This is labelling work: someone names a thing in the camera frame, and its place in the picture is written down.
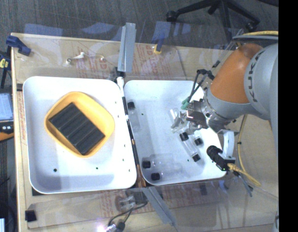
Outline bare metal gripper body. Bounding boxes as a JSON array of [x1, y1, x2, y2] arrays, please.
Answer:
[[186, 100, 227, 131]]

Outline white plastic tray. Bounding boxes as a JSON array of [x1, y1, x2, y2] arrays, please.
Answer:
[[22, 75, 138, 195], [123, 80, 227, 187]]

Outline yellow bowl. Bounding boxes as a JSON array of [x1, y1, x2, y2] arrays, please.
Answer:
[[43, 91, 115, 159]]

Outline black ribbed rectangular tray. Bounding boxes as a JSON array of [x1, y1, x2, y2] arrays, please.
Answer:
[[48, 102, 106, 156]]

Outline white curved plastic piece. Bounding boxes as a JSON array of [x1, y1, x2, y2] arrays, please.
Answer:
[[66, 51, 86, 65]]

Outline brown cardboard board red print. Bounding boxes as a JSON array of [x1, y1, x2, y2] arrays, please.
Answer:
[[10, 32, 279, 230]]

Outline black cylinder on white bracket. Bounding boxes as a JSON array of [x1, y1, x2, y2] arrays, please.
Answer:
[[206, 129, 236, 172]]

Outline black block with thin wires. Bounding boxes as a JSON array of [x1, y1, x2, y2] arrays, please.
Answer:
[[112, 67, 127, 79], [132, 189, 148, 204]]

